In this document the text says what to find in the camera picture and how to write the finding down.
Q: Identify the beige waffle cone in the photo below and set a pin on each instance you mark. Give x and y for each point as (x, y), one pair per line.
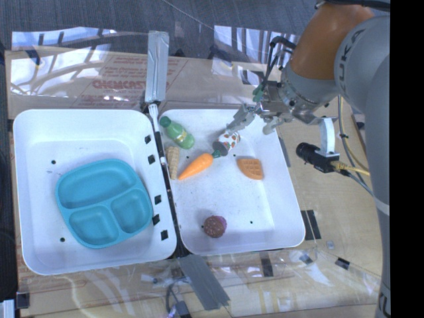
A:
(173, 161)

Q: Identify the black cylinder on white bracket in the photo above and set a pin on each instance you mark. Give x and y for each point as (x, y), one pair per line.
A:
(318, 159)

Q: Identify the small white can orange print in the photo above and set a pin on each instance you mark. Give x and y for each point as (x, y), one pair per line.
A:
(228, 142)

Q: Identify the green bottle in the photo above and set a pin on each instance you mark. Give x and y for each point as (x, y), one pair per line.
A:
(179, 134)

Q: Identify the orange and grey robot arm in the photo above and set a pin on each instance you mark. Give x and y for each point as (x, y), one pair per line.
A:
(357, 65)

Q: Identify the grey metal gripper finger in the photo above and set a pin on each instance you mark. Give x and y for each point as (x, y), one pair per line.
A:
(243, 118)
(272, 126)

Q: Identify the white plastic tray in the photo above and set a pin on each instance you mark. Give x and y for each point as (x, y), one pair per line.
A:
(83, 134)
(232, 204)

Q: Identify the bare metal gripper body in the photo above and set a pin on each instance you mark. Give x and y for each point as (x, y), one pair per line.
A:
(276, 106)

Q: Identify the orange biscuit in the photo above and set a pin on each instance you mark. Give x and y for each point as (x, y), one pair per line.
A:
(251, 168)

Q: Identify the orange carrot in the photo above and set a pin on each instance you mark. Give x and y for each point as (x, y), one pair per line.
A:
(197, 167)

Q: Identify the blue divided plate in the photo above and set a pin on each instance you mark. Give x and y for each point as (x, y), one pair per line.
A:
(99, 200)

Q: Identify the dark red sausage slice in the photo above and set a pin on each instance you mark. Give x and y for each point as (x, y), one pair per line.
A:
(214, 226)

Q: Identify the brown cardboard board red print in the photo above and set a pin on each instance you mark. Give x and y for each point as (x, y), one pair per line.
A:
(331, 210)

